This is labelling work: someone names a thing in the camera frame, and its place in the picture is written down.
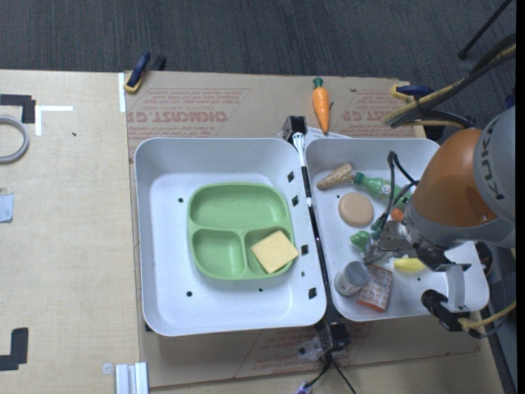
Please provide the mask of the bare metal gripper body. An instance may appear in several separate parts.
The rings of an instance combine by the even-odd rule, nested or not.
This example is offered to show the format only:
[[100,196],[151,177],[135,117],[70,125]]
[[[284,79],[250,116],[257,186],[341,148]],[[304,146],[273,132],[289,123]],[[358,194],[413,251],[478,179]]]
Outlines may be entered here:
[[405,250],[405,256],[408,258],[416,258],[416,250],[409,240],[409,234],[402,222],[388,221],[382,229],[380,235],[380,249],[381,250]]

